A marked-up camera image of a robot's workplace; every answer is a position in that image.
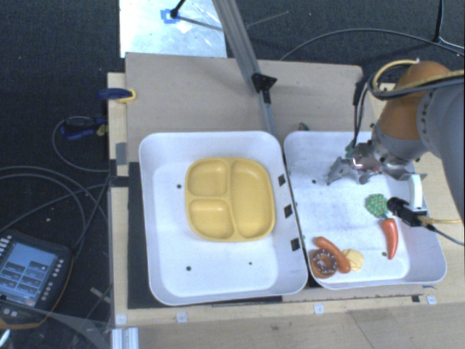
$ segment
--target bin hole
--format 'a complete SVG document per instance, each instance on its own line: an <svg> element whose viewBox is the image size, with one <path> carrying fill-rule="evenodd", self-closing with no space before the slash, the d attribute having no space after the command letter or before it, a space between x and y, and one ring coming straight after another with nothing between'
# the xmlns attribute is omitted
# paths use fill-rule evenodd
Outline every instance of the bin hole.
<svg viewBox="0 0 465 349"><path fill-rule="evenodd" d="M279 186L283 186L286 183L286 179L284 178L284 174L278 177Z"/></svg>
<svg viewBox="0 0 465 349"><path fill-rule="evenodd" d="M292 248L292 252L296 251L297 249L300 249L299 238L294 238L291 240L291 248Z"/></svg>
<svg viewBox="0 0 465 349"><path fill-rule="evenodd" d="M288 218L289 216L291 216L292 213L293 213L293 212L292 212L292 205L289 204L288 206L285 206L285 207L284 207L284 216L285 216L286 218Z"/></svg>

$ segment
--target metal pole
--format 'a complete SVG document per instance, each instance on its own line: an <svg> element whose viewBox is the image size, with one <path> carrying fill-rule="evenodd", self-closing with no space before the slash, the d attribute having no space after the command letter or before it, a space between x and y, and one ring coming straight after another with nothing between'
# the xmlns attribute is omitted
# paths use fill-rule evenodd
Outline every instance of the metal pole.
<svg viewBox="0 0 465 349"><path fill-rule="evenodd" d="M246 27L240 16L238 5L235 0L211 1L217 10L227 42L238 63L242 77L246 84L255 92L252 75L260 73L260 67L256 60L255 52L251 45L250 38L248 37ZM264 102L263 92L259 93L259 103L262 109L265 130L277 137L278 132L271 105Z"/></svg>

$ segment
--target toy sausage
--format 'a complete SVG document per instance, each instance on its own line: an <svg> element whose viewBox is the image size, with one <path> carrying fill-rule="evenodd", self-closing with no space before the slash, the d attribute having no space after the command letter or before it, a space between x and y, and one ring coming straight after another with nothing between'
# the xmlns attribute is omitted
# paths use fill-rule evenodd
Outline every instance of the toy sausage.
<svg viewBox="0 0 465 349"><path fill-rule="evenodd" d="M344 254L337 248L334 244L332 244L328 239L318 236L315 239L315 244L323 249L326 249L331 254L334 255L337 262L337 268L341 273L348 273L350 272L350 263L349 260L344 256Z"/></svg>

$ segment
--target black connector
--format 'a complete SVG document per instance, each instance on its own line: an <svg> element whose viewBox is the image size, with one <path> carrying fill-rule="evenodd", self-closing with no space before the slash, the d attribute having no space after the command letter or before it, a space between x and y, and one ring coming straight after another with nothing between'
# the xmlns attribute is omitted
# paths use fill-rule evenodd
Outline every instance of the black connector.
<svg viewBox="0 0 465 349"><path fill-rule="evenodd" d="M387 209L399 217L404 223L412 227L423 226L423 223L419 220L419 216L425 216L426 211L414 212L407 206L408 202L399 198L393 197L387 201Z"/></svg>

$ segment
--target white tray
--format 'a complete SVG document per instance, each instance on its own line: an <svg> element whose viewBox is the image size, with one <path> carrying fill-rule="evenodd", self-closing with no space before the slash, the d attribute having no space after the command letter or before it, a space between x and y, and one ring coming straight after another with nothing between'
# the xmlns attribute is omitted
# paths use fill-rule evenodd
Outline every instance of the white tray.
<svg viewBox="0 0 465 349"><path fill-rule="evenodd" d="M238 243L207 241L189 226L184 182L196 160L243 157L261 163L270 175L276 222L271 234ZM158 133L139 147L150 288L166 305L293 294L307 282L295 214L279 142L265 132Z"/></svg>
<svg viewBox="0 0 465 349"><path fill-rule="evenodd" d="M359 142L371 134L359 134ZM424 228L410 228L396 218L399 245L392 260L382 255L386 239L380 221L364 207L370 194L382 193L410 201L407 181L377 175L361 185L356 172L351 177L326 185L326 175L353 134L350 132L293 132L284 142L284 151L299 224L307 251L317 249L313 239L324 236L343 249L362 252L362 270L336 273L316 279L328 289L436 282L446 272L445 258L437 235Z"/></svg>

